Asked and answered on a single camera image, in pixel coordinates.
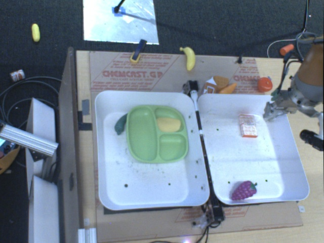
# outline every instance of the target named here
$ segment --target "white tray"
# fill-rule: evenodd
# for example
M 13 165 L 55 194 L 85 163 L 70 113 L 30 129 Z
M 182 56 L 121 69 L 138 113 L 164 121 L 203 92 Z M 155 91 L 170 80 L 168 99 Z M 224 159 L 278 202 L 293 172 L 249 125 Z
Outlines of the white tray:
M 286 115 L 265 122 L 264 95 L 211 95 L 198 106 L 217 198 L 228 205 L 303 200 L 309 194 L 306 175 Z M 238 117 L 254 115 L 257 138 L 243 138 Z M 257 193 L 231 200 L 233 189 L 250 180 Z
M 188 130 L 187 156 L 169 164 L 135 160 L 118 119 L 138 105 L 164 105 L 180 111 Z M 111 210 L 188 207 L 209 198 L 206 167 L 191 99 L 180 93 L 104 91 L 95 100 L 99 197 Z

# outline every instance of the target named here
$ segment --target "brown cardboard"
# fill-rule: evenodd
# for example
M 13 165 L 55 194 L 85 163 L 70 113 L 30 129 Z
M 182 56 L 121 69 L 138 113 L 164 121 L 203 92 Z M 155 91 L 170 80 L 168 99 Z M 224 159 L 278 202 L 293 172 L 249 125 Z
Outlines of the brown cardboard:
M 237 82 L 235 93 L 258 93 L 259 76 L 254 59 L 247 59 L 238 65 L 233 57 L 197 56 L 195 68 L 188 72 L 184 55 L 149 54 L 148 58 L 145 55 L 138 69 L 139 65 L 128 63 L 129 53 L 90 52 L 92 92 L 88 99 L 93 103 L 95 96 L 107 89 L 180 92 L 187 80 L 198 80 L 202 85 L 215 74 L 229 78 L 230 83 Z M 99 243 L 201 234 L 201 228 L 192 225 L 202 216 L 201 207 L 104 214 L 98 200 L 97 172 L 95 174 Z M 210 233 L 302 225 L 295 202 L 225 207 L 224 211 L 225 221 L 217 229 L 211 229 Z

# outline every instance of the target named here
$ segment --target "green plate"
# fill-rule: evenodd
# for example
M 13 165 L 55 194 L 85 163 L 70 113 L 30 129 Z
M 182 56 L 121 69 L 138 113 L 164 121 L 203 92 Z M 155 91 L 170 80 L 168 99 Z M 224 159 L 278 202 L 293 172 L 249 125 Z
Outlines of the green plate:
M 159 117 L 179 119 L 180 129 L 162 132 L 156 123 Z M 187 127 L 182 114 L 171 107 L 141 105 L 127 115 L 127 144 L 131 155 L 145 163 L 170 163 L 188 153 Z

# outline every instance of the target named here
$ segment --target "black floor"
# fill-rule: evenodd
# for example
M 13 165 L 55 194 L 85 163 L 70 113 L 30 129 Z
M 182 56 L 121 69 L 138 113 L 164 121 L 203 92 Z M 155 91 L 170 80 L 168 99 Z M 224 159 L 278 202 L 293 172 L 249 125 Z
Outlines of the black floor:
M 266 57 L 275 40 L 294 38 L 301 31 L 306 0 L 153 0 L 160 45 L 145 52 L 179 53 L 190 46 L 197 54 Z M 323 33 L 324 0 L 310 0 L 307 30 Z M 41 40 L 31 39 L 37 23 Z M 83 0 L 0 0 L 0 93 L 12 83 L 9 73 L 24 69 L 26 77 L 60 78 L 68 47 L 76 50 L 133 51 L 134 45 L 83 40 Z M 279 57 L 270 48 L 271 57 Z M 59 88 L 56 82 L 50 82 Z M 40 97 L 56 103 L 50 89 L 25 84 L 10 91 L 4 110 L 18 100 Z M 28 116 L 24 101 L 10 113 L 10 122 L 21 125 Z M 10 174 L 0 175 L 0 242 L 27 242 L 28 198 L 21 153 Z

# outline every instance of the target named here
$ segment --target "dark green object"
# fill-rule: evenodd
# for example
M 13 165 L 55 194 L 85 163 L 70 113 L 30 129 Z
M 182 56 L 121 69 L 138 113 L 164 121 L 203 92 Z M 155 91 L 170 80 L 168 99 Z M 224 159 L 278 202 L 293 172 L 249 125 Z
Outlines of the dark green object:
M 117 132 L 117 135 L 120 135 L 124 131 L 126 121 L 127 113 L 124 116 L 120 117 L 120 119 L 115 124 L 115 131 Z

